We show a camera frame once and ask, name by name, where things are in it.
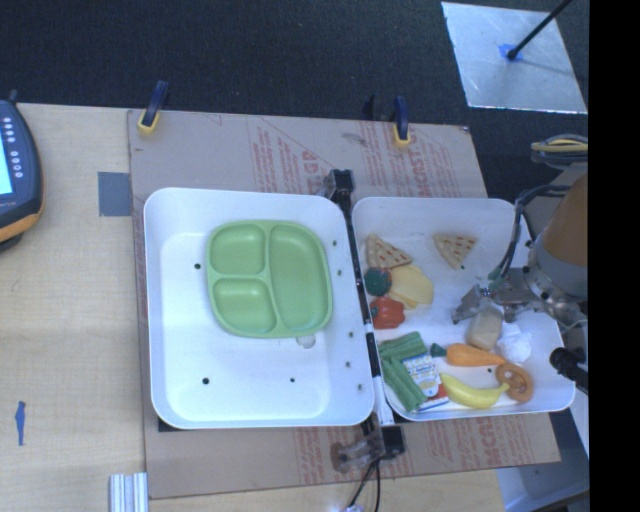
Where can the red bell pepper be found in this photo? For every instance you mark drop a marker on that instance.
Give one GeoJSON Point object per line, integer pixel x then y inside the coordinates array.
{"type": "Point", "coordinates": [387, 312]}

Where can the tan pizza slice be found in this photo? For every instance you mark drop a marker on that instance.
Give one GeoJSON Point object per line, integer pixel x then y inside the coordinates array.
{"type": "Point", "coordinates": [456, 247]}
{"type": "Point", "coordinates": [385, 252]}

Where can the green bean bundle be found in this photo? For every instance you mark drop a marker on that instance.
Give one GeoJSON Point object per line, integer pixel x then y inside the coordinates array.
{"type": "Point", "coordinates": [402, 345]}
{"type": "Point", "coordinates": [402, 385]}

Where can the green divided plate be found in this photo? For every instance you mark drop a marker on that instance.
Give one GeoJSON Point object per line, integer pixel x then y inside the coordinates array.
{"type": "Point", "coordinates": [295, 275]}

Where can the white plastic tray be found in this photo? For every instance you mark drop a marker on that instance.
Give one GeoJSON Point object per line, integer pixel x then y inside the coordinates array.
{"type": "Point", "coordinates": [450, 215]}
{"type": "Point", "coordinates": [250, 380]}

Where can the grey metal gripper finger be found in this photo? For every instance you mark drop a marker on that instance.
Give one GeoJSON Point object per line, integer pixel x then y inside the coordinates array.
{"type": "Point", "coordinates": [467, 302]}
{"type": "Point", "coordinates": [511, 312]}

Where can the thin black and white rod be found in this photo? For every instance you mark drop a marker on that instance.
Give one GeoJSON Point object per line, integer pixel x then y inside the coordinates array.
{"type": "Point", "coordinates": [371, 345]}

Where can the dark green broccoli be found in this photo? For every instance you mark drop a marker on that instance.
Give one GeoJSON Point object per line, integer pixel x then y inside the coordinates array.
{"type": "Point", "coordinates": [377, 282]}

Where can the orange carrot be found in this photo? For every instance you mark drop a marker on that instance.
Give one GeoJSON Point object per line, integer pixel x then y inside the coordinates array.
{"type": "Point", "coordinates": [470, 356]}

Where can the beige bread block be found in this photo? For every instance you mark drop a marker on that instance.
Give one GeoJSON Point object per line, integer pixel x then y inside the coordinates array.
{"type": "Point", "coordinates": [485, 329]}

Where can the brown pretzel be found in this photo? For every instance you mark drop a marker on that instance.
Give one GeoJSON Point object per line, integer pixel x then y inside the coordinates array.
{"type": "Point", "coordinates": [520, 392]}

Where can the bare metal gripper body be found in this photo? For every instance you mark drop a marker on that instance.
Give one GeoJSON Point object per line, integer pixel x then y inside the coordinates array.
{"type": "Point", "coordinates": [522, 290]}

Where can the yellow banana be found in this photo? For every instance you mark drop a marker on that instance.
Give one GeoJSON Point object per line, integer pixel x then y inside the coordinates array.
{"type": "Point", "coordinates": [472, 395]}

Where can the brown cardboard board red print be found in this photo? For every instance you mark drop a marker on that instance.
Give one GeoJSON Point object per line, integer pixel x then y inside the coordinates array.
{"type": "Point", "coordinates": [225, 145]}

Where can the white crumpled paper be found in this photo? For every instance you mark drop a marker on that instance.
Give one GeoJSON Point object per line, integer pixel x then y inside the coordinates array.
{"type": "Point", "coordinates": [515, 345]}

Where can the yellow cheese slice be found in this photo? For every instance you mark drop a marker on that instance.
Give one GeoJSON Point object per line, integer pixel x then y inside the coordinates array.
{"type": "Point", "coordinates": [415, 285]}

